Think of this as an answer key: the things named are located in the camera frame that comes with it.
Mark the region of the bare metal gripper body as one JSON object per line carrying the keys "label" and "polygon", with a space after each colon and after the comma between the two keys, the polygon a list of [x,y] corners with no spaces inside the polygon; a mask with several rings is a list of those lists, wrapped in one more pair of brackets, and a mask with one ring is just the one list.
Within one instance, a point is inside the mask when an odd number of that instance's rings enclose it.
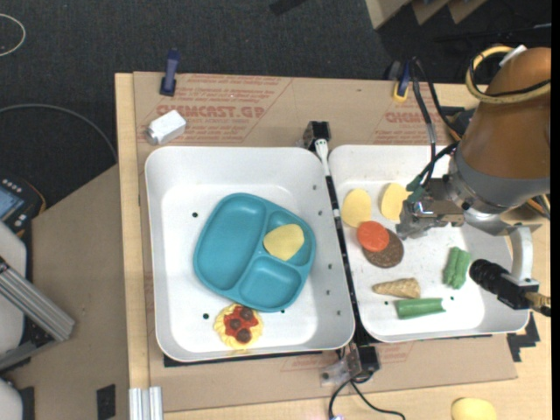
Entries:
{"label": "bare metal gripper body", "polygon": [[434,224],[437,228],[462,227],[465,212],[475,201],[474,190],[459,176],[444,175],[431,178],[425,185],[408,185],[410,194],[402,203],[402,210],[416,216],[416,225]]}

